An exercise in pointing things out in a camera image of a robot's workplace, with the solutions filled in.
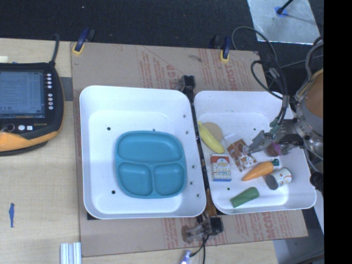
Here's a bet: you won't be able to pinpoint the green cylinder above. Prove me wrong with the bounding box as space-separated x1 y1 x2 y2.
229 186 260 209

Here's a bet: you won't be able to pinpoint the red and white carton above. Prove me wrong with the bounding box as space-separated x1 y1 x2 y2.
210 153 233 183

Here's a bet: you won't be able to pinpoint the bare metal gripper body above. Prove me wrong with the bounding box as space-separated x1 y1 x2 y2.
274 119 325 160

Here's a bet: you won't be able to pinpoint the purple grapes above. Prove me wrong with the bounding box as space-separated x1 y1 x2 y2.
266 142 282 158

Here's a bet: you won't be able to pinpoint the beige round biscuit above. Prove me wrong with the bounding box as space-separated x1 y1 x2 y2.
202 122 224 142

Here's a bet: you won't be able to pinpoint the yellow banana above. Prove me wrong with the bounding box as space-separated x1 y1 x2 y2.
197 120 226 154

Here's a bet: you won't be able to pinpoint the brown and white carton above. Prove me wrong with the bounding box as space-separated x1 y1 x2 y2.
227 138 258 173

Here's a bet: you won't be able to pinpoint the blue divided plate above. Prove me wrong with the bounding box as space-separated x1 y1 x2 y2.
114 130 188 199

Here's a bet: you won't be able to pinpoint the white plastic tray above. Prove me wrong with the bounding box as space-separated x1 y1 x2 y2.
79 85 207 220
193 90 317 215

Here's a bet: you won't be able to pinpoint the brown cardboard board red print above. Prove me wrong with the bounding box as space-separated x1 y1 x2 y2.
70 41 309 258

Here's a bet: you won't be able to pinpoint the black block with thin wires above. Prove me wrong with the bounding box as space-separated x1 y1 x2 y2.
182 215 224 243
178 75 197 94

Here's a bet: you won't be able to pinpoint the orange carrot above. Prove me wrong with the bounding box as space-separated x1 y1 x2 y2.
241 158 281 182

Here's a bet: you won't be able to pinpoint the white can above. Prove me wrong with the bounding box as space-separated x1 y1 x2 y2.
264 167 292 191

